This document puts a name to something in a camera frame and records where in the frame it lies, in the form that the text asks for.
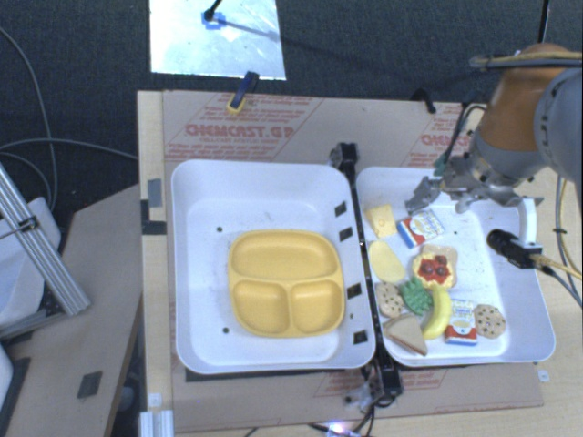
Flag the yellow banana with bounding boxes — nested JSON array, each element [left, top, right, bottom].
[[422, 285, 454, 341]]

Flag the thin black and white rod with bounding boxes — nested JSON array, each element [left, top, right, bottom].
[[344, 166, 389, 375]]

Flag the white plastic tray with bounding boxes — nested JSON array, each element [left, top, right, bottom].
[[170, 158, 377, 375], [354, 166, 557, 367]]

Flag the green grapes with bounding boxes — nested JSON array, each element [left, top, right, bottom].
[[399, 276, 435, 315]]

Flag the pizza slice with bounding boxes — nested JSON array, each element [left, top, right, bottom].
[[412, 244, 459, 290]]

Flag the brown chocolate chip biscuit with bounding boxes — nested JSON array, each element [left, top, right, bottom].
[[473, 303, 507, 340], [374, 281, 405, 320]]

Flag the yellow oval crisp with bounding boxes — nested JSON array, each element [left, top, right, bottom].
[[367, 239, 407, 285]]

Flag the yellow cheese wedge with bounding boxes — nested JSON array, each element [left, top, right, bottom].
[[363, 203, 398, 239]]

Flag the brown triangular sandwich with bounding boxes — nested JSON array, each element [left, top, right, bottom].
[[382, 313, 429, 358]]

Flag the brown cardboard board red print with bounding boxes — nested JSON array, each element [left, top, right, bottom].
[[161, 89, 546, 432]]

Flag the red white yellow carton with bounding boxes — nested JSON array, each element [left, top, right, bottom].
[[444, 298, 479, 347]]

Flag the yellow divided plate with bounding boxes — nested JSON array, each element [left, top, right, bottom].
[[226, 229, 346, 339]]

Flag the black cylinder on white bracket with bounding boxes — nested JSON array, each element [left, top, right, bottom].
[[486, 197, 546, 270]]

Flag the red white blue carton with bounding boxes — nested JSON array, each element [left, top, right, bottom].
[[395, 208, 446, 249]]

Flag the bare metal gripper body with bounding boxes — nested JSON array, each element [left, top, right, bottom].
[[438, 152, 524, 208]]

